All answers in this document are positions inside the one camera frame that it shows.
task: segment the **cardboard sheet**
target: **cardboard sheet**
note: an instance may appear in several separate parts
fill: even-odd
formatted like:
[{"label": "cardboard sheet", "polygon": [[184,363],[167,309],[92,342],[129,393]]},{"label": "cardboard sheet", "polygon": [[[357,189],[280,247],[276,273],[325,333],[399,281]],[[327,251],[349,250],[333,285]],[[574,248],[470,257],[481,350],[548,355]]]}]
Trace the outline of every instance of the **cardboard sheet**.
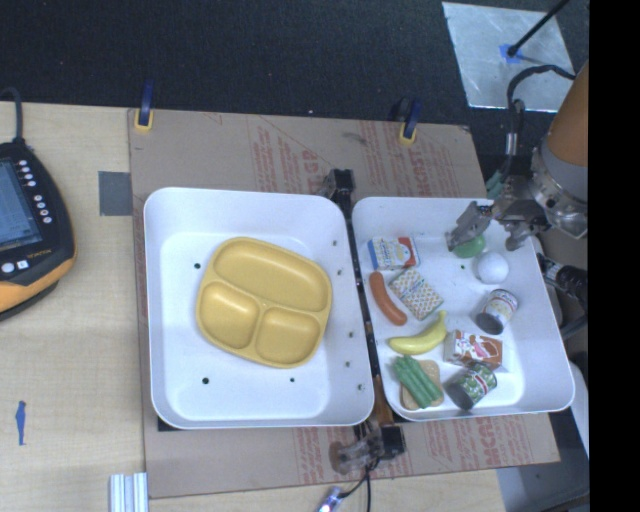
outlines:
[{"label": "cardboard sheet", "polygon": [[[350,427],[176,431],[150,399],[142,209],[162,187],[316,193],[331,169],[352,169],[367,196],[481,197],[473,142],[461,126],[157,110],[150,131],[128,115],[138,290],[144,442],[151,498],[353,481],[333,470],[329,447]],[[546,414],[403,423],[407,451],[373,478],[471,471],[559,460]]]}]

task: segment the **orange sausage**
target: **orange sausage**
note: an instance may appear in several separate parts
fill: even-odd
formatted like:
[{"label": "orange sausage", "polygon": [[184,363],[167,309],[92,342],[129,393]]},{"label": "orange sausage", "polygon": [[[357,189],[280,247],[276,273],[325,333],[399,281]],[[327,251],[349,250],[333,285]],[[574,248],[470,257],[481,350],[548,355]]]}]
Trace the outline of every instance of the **orange sausage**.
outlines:
[{"label": "orange sausage", "polygon": [[393,324],[404,325],[407,323],[407,315],[405,315],[398,306],[396,306],[389,294],[387,293],[387,287],[384,284],[384,277],[377,270],[372,272],[369,276],[369,285],[373,292],[373,298],[376,304],[380,308],[380,311],[384,313]]}]

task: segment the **egg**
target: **egg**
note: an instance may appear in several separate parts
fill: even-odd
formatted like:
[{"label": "egg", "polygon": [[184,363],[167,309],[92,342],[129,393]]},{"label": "egg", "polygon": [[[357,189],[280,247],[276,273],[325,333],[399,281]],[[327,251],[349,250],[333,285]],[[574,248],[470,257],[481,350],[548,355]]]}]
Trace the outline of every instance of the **egg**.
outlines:
[{"label": "egg", "polygon": [[498,252],[483,252],[476,257],[475,273],[486,284],[498,284],[509,275],[509,263]]}]

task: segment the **can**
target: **can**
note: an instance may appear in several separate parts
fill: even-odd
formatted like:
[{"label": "can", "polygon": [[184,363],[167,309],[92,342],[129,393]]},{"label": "can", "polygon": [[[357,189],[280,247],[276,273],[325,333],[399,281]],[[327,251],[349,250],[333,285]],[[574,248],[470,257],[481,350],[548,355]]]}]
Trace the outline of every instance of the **can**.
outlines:
[{"label": "can", "polygon": [[476,324],[489,334],[501,334],[516,309],[518,299],[515,295],[498,288],[489,294],[480,313],[476,315]]},{"label": "can", "polygon": [[445,385],[445,391],[453,402],[468,411],[498,385],[491,368],[484,363],[472,363],[465,372]]}]

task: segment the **blue mark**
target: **blue mark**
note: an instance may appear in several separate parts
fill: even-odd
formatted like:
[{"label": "blue mark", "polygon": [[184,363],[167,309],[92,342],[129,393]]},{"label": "blue mark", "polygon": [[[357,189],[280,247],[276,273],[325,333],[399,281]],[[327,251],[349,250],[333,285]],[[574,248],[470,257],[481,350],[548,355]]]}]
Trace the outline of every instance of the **blue mark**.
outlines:
[{"label": "blue mark", "polygon": [[520,53],[520,50],[518,50],[513,57],[509,57],[509,54],[507,53],[507,51],[509,50],[509,48],[511,48],[511,46],[513,45],[510,45],[510,44],[500,45],[500,55],[502,55],[502,58],[505,59],[509,64],[519,64],[524,58],[524,55],[522,55],[522,53]]},{"label": "blue mark", "polygon": [[27,413],[25,411],[25,407],[27,406],[26,402],[20,400],[18,403],[18,410],[16,411],[16,423],[18,424],[18,444],[20,446],[24,446],[24,422],[27,419]]}]

